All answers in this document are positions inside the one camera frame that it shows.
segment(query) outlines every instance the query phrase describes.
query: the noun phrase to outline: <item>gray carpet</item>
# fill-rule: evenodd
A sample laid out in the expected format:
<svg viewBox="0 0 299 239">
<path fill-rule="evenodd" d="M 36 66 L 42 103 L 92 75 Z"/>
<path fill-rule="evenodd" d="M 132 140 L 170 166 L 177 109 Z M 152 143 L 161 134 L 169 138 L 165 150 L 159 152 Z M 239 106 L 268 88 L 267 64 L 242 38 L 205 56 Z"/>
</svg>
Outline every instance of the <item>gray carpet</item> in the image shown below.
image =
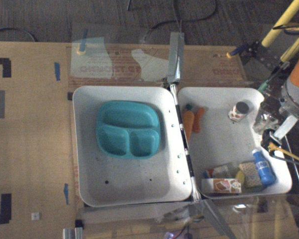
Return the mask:
<svg viewBox="0 0 299 239">
<path fill-rule="evenodd" d="M 210 19 L 182 24 L 186 44 L 238 46 L 245 41 L 252 42 L 260 38 L 264 24 L 274 24 L 293 0 L 216 1 L 217 12 Z M 82 29 L 86 24 L 95 24 L 122 27 L 122 34 L 126 29 L 140 32 L 161 21 L 175 19 L 172 2 L 132 0 L 127 11 L 128 0 L 0 0 L 0 28 L 26 29 L 41 42 L 70 42 L 76 34 L 73 25 L 78 30 L 80 24 Z M 204 16 L 212 9 L 211 0 L 178 2 L 183 20 Z M 294 20 L 299 22 L 299 12 Z M 133 34 L 121 38 L 116 30 L 112 42 L 140 42 Z M 176 23 L 165 24 L 153 31 L 147 42 L 168 44 L 168 32 L 176 30 Z M 23 33 L 9 31 L 0 33 L 0 40 L 29 39 Z"/>
</svg>

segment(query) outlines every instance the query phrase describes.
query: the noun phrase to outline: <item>black cable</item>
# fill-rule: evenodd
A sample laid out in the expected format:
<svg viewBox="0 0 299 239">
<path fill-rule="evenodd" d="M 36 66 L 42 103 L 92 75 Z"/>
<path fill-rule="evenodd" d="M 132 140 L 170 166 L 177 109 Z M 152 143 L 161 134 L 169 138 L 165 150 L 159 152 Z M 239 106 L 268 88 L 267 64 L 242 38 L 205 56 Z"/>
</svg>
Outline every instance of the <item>black cable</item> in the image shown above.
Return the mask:
<svg viewBox="0 0 299 239">
<path fill-rule="evenodd" d="M 193 239 L 193 235 L 189 232 L 189 225 L 187 226 L 187 233 L 184 235 L 184 239 Z"/>
<path fill-rule="evenodd" d="M 177 6 L 177 0 L 173 0 L 173 11 L 174 11 L 174 15 L 175 15 L 175 19 L 172 20 L 166 20 L 166 21 L 162 21 L 157 23 L 156 25 L 152 26 L 148 32 L 146 33 L 146 35 L 144 36 L 143 40 L 144 42 L 146 41 L 148 35 L 155 29 L 157 29 L 158 27 L 164 25 L 164 24 L 168 24 L 168 23 L 177 23 L 178 25 L 178 29 L 181 32 L 181 24 L 183 22 L 195 22 L 195 21 L 201 21 L 201 20 L 206 20 L 208 18 L 210 18 L 211 16 L 213 16 L 215 14 L 215 12 L 217 11 L 217 3 L 216 0 L 212 0 L 212 12 L 210 14 L 208 14 L 207 16 L 201 17 L 201 18 L 190 18 L 190 19 L 181 19 L 180 15 L 179 15 L 179 11 L 178 11 L 178 6 Z"/>
<path fill-rule="evenodd" d="M 36 38 L 34 37 L 33 34 L 31 34 L 29 31 L 24 30 L 22 28 L 15 28 L 15 27 L 3 27 L 3 28 L 0 28 L 0 32 L 8 31 L 8 30 L 23 32 L 23 33 L 27 34 L 28 36 L 30 36 L 30 38 L 32 39 L 33 42 L 37 42 L 37 40 L 36 40 Z"/>
<path fill-rule="evenodd" d="M 298 161 L 295 161 L 295 160 L 291 160 L 291 159 L 287 159 L 287 158 L 282 158 L 282 157 L 277 157 L 274 152 L 272 151 L 269 151 L 269 156 L 270 157 L 273 157 L 273 158 L 276 158 L 276 159 L 279 159 L 279 160 L 282 160 L 282 161 L 285 161 L 285 162 L 288 162 L 288 163 L 291 163 L 291 164 L 295 164 L 295 165 L 299 165 L 299 162 Z"/>
</svg>

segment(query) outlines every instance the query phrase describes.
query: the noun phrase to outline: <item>small jar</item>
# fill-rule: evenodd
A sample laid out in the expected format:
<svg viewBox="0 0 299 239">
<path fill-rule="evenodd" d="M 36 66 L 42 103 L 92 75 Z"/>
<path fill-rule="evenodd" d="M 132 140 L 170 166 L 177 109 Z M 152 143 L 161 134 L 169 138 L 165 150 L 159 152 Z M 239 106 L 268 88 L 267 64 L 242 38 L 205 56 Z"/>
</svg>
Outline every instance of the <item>small jar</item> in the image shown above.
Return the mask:
<svg viewBox="0 0 299 239">
<path fill-rule="evenodd" d="M 245 102 L 238 102 L 228 113 L 228 117 L 234 122 L 239 122 L 246 116 L 248 111 L 249 107 Z"/>
</svg>

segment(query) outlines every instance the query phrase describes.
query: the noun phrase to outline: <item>blue bottle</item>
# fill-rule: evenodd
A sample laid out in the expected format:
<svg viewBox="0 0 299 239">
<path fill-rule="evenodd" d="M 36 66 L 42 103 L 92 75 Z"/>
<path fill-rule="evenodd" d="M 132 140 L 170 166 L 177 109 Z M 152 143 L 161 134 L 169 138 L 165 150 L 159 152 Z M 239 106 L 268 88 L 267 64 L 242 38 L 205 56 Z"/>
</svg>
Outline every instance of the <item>blue bottle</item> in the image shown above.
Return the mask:
<svg viewBox="0 0 299 239">
<path fill-rule="evenodd" d="M 258 149 L 254 149 L 252 151 L 252 154 L 255 157 L 255 165 L 262 184 L 265 186 L 273 184 L 276 180 L 276 177 L 273 174 L 268 161 L 263 157 L 261 151 Z"/>
</svg>

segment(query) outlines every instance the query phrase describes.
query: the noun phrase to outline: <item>wire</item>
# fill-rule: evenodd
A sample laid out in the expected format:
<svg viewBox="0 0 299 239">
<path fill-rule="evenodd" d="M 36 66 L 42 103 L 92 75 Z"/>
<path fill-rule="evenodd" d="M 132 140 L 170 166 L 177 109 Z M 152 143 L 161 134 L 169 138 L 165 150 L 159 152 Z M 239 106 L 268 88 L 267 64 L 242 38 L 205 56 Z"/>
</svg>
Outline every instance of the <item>wire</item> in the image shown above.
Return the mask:
<svg viewBox="0 0 299 239">
<path fill-rule="evenodd" d="M 184 232 L 186 227 L 187 226 L 184 226 L 183 229 L 175 237 L 173 237 L 173 239 L 177 239 Z"/>
<path fill-rule="evenodd" d="M 25 34 L 27 34 L 28 36 L 30 36 L 30 38 L 32 39 L 33 42 L 37 42 L 36 38 L 34 37 L 33 34 L 31 34 L 29 31 L 27 30 L 24 30 L 24 29 L 21 29 L 21 28 L 15 28 L 15 27 L 3 27 L 3 28 L 0 28 L 0 32 L 3 32 L 3 31 L 8 31 L 8 30 L 13 30 L 13 31 L 20 31 L 20 32 L 23 32 Z"/>
<path fill-rule="evenodd" d="M 273 157 L 273 158 L 276 158 L 276 159 L 279 159 L 279 160 L 282 160 L 282 161 L 285 161 L 285 162 L 288 162 L 288 163 L 291 163 L 291 164 L 295 164 L 295 165 L 299 165 L 299 162 L 298 161 L 295 161 L 295 160 L 290 160 L 290 159 L 286 159 L 286 158 L 281 158 L 281 157 L 277 157 L 273 151 L 269 151 L 269 156 L 270 157 Z"/>
<path fill-rule="evenodd" d="M 178 11 L 178 6 L 177 6 L 177 0 L 173 0 L 173 11 L 174 11 L 174 16 L 175 19 L 172 20 L 166 20 L 166 21 L 162 21 L 157 23 L 156 25 L 152 26 L 148 32 L 145 34 L 143 41 L 145 42 L 147 37 L 149 36 L 150 33 L 152 33 L 155 29 L 157 29 L 158 27 L 168 24 L 168 23 L 177 23 L 178 29 L 181 32 L 181 25 L 183 22 L 195 22 L 195 21 L 201 21 L 201 20 L 206 20 L 208 18 L 210 18 L 211 16 L 213 16 L 215 14 L 215 12 L 217 11 L 217 3 L 216 0 L 212 0 L 211 4 L 213 6 L 212 12 L 209 13 L 207 16 L 201 17 L 201 18 L 195 18 L 195 19 L 181 19 L 180 15 L 179 15 L 179 11 Z"/>
<path fill-rule="evenodd" d="M 286 140 L 286 144 L 287 144 L 288 150 L 291 152 L 291 148 L 290 148 L 290 145 L 289 145 L 289 141 L 288 141 L 288 138 L 287 138 L 286 135 L 285 135 L 285 140 Z M 295 172 L 296 172 L 298 181 L 299 181 L 299 172 L 298 172 L 298 168 L 297 168 L 296 164 L 294 164 L 294 169 L 295 169 Z"/>
<path fill-rule="evenodd" d="M 279 151 L 281 151 L 282 153 L 284 153 L 284 154 L 286 154 L 286 155 L 288 155 L 288 156 L 290 156 L 290 157 L 292 157 L 292 158 L 294 158 L 294 159 L 296 159 L 296 160 L 299 161 L 299 157 L 298 157 L 298 156 L 292 154 L 291 152 L 289 152 L 289 151 L 287 151 L 287 150 L 285 150 L 285 149 L 279 148 L 279 147 L 276 146 L 273 142 L 270 142 L 270 143 L 269 143 L 269 145 L 268 145 L 268 149 L 269 149 L 269 150 L 279 150 Z"/>
</svg>

